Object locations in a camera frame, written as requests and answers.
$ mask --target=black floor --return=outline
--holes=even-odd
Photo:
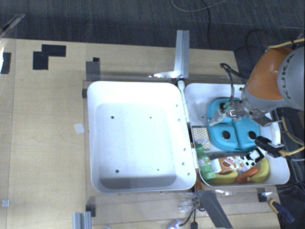
[[[219,1],[204,0],[209,6]],[[204,6],[174,2],[186,10]],[[229,0],[193,13],[177,10],[171,0],[0,0],[0,26],[12,14],[26,15],[17,29],[22,39],[174,47],[176,30],[189,30],[191,48],[233,50],[240,72],[249,75],[267,45],[304,29],[305,0]],[[282,202],[304,224],[304,195],[295,195]]]

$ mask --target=black hole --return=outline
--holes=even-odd
[[[223,131],[223,138],[224,138],[224,139],[228,140],[228,139],[230,139],[230,137],[231,137],[231,135],[230,135],[229,132]]]
[[[220,109],[224,109],[224,104],[225,104],[225,103],[219,104]]]
[[[252,139],[252,140],[255,140],[255,139],[256,139],[256,134],[255,134],[255,132],[250,131],[250,132],[248,133],[248,135],[249,135],[250,139]]]

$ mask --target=wooden surface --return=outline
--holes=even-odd
[[[49,57],[48,71],[34,71],[33,51],[41,51],[43,43],[66,45],[66,57]],[[86,204],[84,135],[77,134],[73,126],[84,124],[81,91],[85,61],[100,57],[102,71],[111,73],[156,73],[159,69],[172,70],[174,49],[17,40],[16,51],[7,229],[70,229],[73,212],[83,212]],[[233,52],[190,52],[194,72],[222,74],[220,62],[236,68]],[[114,211],[112,216],[120,214]],[[273,212],[230,215],[229,219],[235,228],[279,228]],[[199,228],[214,228],[206,216],[198,221]],[[169,222],[111,227],[158,229]]]

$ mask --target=white sticker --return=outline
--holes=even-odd
[[[85,132],[85,129],[84,129],[82,123],[75,124],[74,128],[75,128],[76,134],[80,134],[80,133]]]

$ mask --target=banana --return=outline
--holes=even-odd
[[[213,185],[226,185],[231,184],[235,181],[238,176],[237,171],[232,171],[228,174],[215,174],[215,179],[210,180],[209,183]]]
[[[263,182],[267,180],[269,175],[269,162],[266,158],[263,158],[260,162],[259,171],[252,177],[247,177],[248,182]]]

